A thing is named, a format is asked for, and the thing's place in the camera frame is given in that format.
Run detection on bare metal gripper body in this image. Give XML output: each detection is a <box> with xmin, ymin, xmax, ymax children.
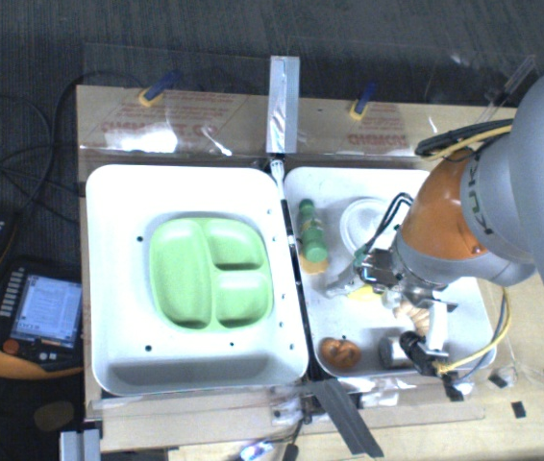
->
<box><xmin>356</xmin><ymin>248</ymin><xmax>447</xmax><ymax>309</ymax></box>

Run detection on yellow lemon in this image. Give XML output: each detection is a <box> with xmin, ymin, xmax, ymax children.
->
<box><xmin>347</xmin><ymin>284</ymin><xmax>382</xmax><ymax>304</ymax></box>

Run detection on white bowl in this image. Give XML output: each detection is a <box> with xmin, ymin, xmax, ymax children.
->
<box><xmin>339</xmin><ymin>196</ymin><xmax>399</xmax><ymax>255</ymax></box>

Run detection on white plastic tray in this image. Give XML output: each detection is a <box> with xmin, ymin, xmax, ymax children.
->
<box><xmin>284</xmin><ymin>165</ymin><xmax>497</xmax><ymax>379</ymax></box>
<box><xmin>85</xmin><ymin>163</ymin><xmax>309</xmax><ymax>397</ymax></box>

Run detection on green bottle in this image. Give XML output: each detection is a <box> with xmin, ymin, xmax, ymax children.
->
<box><xmin>297</xmin><ymin>198</ymin><xmax>330</xmax><ymax>276</ymax></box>

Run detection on beige croissant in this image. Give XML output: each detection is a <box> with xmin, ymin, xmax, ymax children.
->
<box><xmin>392</xmin><ymin>303</ymin><xmax>433</xmax><ymax>336</ymax></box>

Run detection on brown pretzel bread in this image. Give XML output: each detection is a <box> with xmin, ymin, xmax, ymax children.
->
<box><xmin>319</xmin><ymin>336</ymin><xmax>363</xmax><ymax>371</ymax></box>

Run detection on grey can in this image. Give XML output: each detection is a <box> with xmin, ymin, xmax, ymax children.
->
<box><xmin>378</xmin><ymin>335</ymin><xmax>416</xmax><ymax>370</ymax></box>

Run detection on green divided plate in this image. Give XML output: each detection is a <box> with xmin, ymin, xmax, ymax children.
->
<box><xmin>149</xmin><ymin>216</ymin><xmax>274</xmax><ymax>331</ymax></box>

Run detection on brown cardboard board red print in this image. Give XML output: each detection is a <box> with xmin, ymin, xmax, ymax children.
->
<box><xmin>75</xmin><ymin>84</ymin><xmax>544</xmax><ymax>454</ymax></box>

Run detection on black cylinder on white bracket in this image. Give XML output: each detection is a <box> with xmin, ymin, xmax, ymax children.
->
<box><xmin>399</xmin><ymin>300</ymin><xmax>451</xmax><ymax>377</ymax></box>

